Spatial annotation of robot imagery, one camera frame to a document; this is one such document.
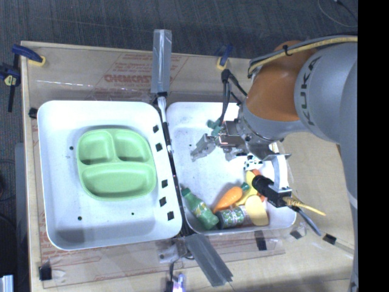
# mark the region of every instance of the wire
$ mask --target wire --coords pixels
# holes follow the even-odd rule
[[[9,218],[5,217],[3,214],[0,214],[0,219],[6,222],[14,231],[16,231],[15,225],[10,221]]]
[[[0,159],[0,164],[3,164],[3,163],[8,163],[8,164],[15,165],[14,160],[11,160],[11,159]],[[0,203],[8,201],[8,200],[11,200],[12,198],[15,197],[15,195],[12,195],[12,196],[10,196],[8,198],[1,199],[3,193],[4,193],[4,189],[2,188],[2,182],[1,182],[1,179],[0,179]]]
[[[348,13],[350,13],[351,16],[352,16],[352,17],[355,19],[355,21],[358,23],[358,19],[356,18],[356,16],[354,15],[354,13],[353,13],[347,6],[345,6],[345,5],[344,5],[341,1],[339,1],[339,0],[332,0],[332,1],[334,1],[336,4],[338,4],[338,5],[340,5],[340,6],[344,7],[345,10],[346,10]],[[319,7],[320,11],[322,11],[322,13],[323,13],[325,16],[327,16],[331,21],[334,21],[335,23],[337,23],[337,24],[339,24],[339,25],[342,25],[342,26],[344,26],[344,27],[350,27],[350,28],[358,27],[358,25],[353,25],[353,26],[351,26],[351,25],[346,25],[346,24],[344,24],[344,23],[341,23],[340,21],[337,21],[337,20],[334,19],[333,17],[329,16],[326,12],[324,12],[322,6],[320,5],[320,0],[317,0],[317,4],[318,4],[318,7]]]
[[[337,35],[327,35],[327,36],[322,36],[320,38],[314,38],[314,39],[310,39],[310,40],[306,40],[306,41],[302,41],[302,42],[299,42],[297,44],[294,44],[292,46],[289,47],[289,49],[294,49],[296,47],[300,47],[300,46],[305,46],[307,44],[312,44],[314,42],[319,42],[319,41],[325,41],[325,40],[328,40],[328,39],[333,39],[333,38],[341,38],[341,37],[344,37],[344,38],[348,38],[350,37],[350,35],[354,35],[353,33],[349,33],[349,34],[337,34]],[[250,64],[254,64],[258,61],[261,61],[261,60],[264,60],[265,58],[269,58],[269,57],[272,57],[274,56],[275,54],[279,54],[279,53],[282,53],[284,52],[284,50],[277,50],[277,51],[274,51],[274,52],[271,52],[271,53],[268,53],[268,54],[265,54],[265,55],[261,55],[259,57],[256,57],[256,58],[253,58],[249,61]]]
[[[303,210],[301,210],[299,207],[295,207],[295,206],[291,206],[291,209],[297,213],[299,213],[303,218],[304,220],[308,223],[308,225],[310,225],[310,227],[314,230],[314,232],[321,236],[322,235],[322,232],[320,231],[320,229],[317,227],[317,225],[314,223],[314,221],[312,221],[312,219],[306,215]]]
[[[232,83],[239,89],[239,91],[242,92],[242,94],[243,94],[244,96],[247,96],[246,91],[243,90],[243,88],[241,87],[241,85],[240,85],[239,82],[238,82],[238,79],[236,79],[235,76],[234,76],[233,74],[230,73],[229,79],[231,79]]]
[[[238,102],[237,105],[239,106],[240,104],[242,104],[242,101],[233,93],[231,92],[231,95],[232,97]]]
[[[173,271],[174,271],[174,263],[176,263],[179,259],[185,257],[186,259],[189,259],[189,260],[194,260],[195,258],[191,258],[189,257],[190,256],[190,253],[186,253],[186,254],[183,254],[181,256],[179,256],[176,260],[172,261],[172,263],[169,265],[169,275],[170,275],[170,280],[167,282],[167,289],[165,292],[171,292],[173,290]]]
[[[286,55],[291,55],[291,54],[294,54],[297,52],[302,52],[305,50],[313,49],[316,47],[321,47],[321,46],[334,44],[334,43],[344,43],[344,42],[358,42],[358,37],[356,37],[356,36],[340,36],[337,38],[326,38],[325,40],[320,40],[318,42],[313,42],[313,43],[309,43],[309,44],[307,44],[307,42],[305,41],[303,43],[297,43],[293,46],[290,46],[287,48],[287,50],[282,49],[282,50],[275,51],[272,53],[272,55],[270,57],[263,59],[263,60],[260,60],[257,63],[254,63],[254,61],[257,61],[259,59],[259,58],[256,58],[256,59],[252,60],[253,63],[250,63],[250,67],[248,70],[248,78],[251,78],[254,70],[257,67],[262,66],[262,65],[269,63],[271,61],[274,61],[278,58],[284,57]]]
[[[322,216],[326,216],[326,214],[318,209],[315,209],[314,207],[308,206],[307,204],[303,203],[301,200],[296,200],[293,197],[284,197],[282,198],[283,201],[285,201],[287,206],[295,206],[295,207],[303,207],[307,210],[310,210],[312,212],[315,212],[317,214],[320,214]]]
[[[231,89],[230,89],[231,84],[228,81],[223,82],[223,84],[224,84],[224,87],[223,87],[223,109],[222,109],[221,116],[219,118],[219,126],[221,126],[223,123],[225,112],[227,111],[227,107],[228,107],[229,102],[230,102],[230,93],[231,93]]]

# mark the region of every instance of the green plate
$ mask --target green plate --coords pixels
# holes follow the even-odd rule
[[[99,200],[144,196],[157,183],[150,146],[132,130],[86,132],[78,140],[77,166],[85,191]]]

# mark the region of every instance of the blue clamp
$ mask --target blue clamp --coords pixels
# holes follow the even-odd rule
[[[14,44],[12,46],[12,53],[14,53],[15,55],[27,57],[29,60],[37,61],[38,63],[43,62],[43,58],[39,54],[35,53],[33,50],[25,46],[19,46],[17,44]]]
[[[220,47],[218,51],[216,51],[215,56],[220,56],[218,59],[217,67],[219,69],[225,69],[227,67],[227,60],[229,59],[229,55],[233,50],[232,44],[223,45]]]
[[[46,59],[41,57],[28,47],[14,44],[12,46],[13,66],[3,63],[0,66],[0,80],[10,87],[10,95],[8,99],[8,112],[12,112],[13,98],[15,96],[15,88],[21,83],[21,74],[19,68],[19,56],[27,57],[32,63],[42,66]]]

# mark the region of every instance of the clear plastic sheet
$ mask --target clear plastic sheet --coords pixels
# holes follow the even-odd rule
[[[152,103],[152,52],[29,41],[22,45],[46,57],[46,64],[40,68],[22,60],[33,290],[60,289],[61,286],[70,289],[69,285],[74,285],[74,291],[79,291],[81,283],[85,283],[82,288],[93,290],[96,285],[91,288],[89,283],[100,282],[101,289],[114,285],[119,290],[143,291],[132,279],[131,285],[124,279],[147,274],[161,274],[156,277],[159,281],[166,277],[169,263],[161,263],[158,252],[168,248],[171,240],[70,252],[54,247],[47,238],[38,126],[36,119],[28,117],[28,112],[49,100],[140,100]],[[231,71],[248,91],[251,86],[246,77],[248,60],[229,60]],[[177,101],[221,102],[222,84],[216,62],[216,57],[172,54],[168,105]],[[238,90],[236,95],[242,98]],[[288,136],[278,146],[281,152],[292,153],[288,160],[289,183],[299,198],[327,213],[327,217],[312,215],[312,218],[321,230],[342,240],[337,246],[323,241],[299,216],[295,224],[285,230],[267,231],[261,235],[246,233],[210,237],[234,275],[231,287],[236,291],[270,287],[285,290],[291,286],[312,288],[324,286],[323,282],[348,282],[353,259],[353,229],[342,164],[339,157],[334,156],[337,153],[335,146],[333,148],[304,133]],[[265,242],[266,250],[258,249],[258,239]],[[257,260],[265,256],[273,258]],[[52,267],[53,279],[39,281],[38,265],[47,262]],[[191,271],[197,266],[195,260],[181,258],[174,264],[174,269],[176,273],[187,274],[188,291],[197,288],[211,291],[205,277]]]

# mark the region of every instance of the toy bottle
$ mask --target toy bottle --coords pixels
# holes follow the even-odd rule
[[[190,212],[201,222],[206,230],[210,230],[219,223],[219,219],[208,206],[196,197],[189,188],[181,190],[181,195],[186,199]]]

